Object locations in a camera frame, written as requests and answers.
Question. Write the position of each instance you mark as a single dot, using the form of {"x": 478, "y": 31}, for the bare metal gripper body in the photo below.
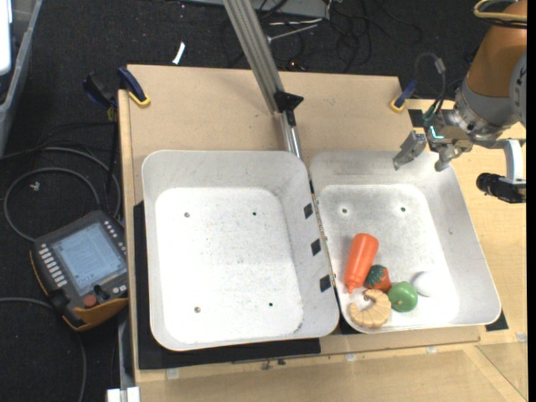
{"x": 454, "y": 131}

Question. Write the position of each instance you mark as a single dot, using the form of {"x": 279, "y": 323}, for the white toy egg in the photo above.
{"x": 429, "y": 284}

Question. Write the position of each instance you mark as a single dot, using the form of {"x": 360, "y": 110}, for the orange toy bottle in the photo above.
{"x": 360, "y": 260}

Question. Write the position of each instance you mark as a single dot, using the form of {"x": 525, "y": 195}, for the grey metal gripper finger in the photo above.
{"x": 444, "y": 157}
{"x": 408, "y": 148}

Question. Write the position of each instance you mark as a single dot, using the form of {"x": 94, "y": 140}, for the green toy apple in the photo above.
{"x": 403, "y": 296}

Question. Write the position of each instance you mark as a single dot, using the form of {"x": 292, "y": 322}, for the white plastic tray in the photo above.
{"x": 402, "y": 233}
{"x": 226, "y": 258}

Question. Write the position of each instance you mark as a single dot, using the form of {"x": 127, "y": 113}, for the tan toy croissant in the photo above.
{"x": 372, "y": 310}

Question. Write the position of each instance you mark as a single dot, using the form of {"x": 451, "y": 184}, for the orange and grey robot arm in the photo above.
{"x": 496, "y": 73}

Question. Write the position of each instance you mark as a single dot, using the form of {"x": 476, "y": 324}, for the black cylinder on white bracket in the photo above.
{"x": 502, "y": 184}

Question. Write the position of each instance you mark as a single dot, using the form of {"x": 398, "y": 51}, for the red toy strawberry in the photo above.
{"x": 378, "y": 278}

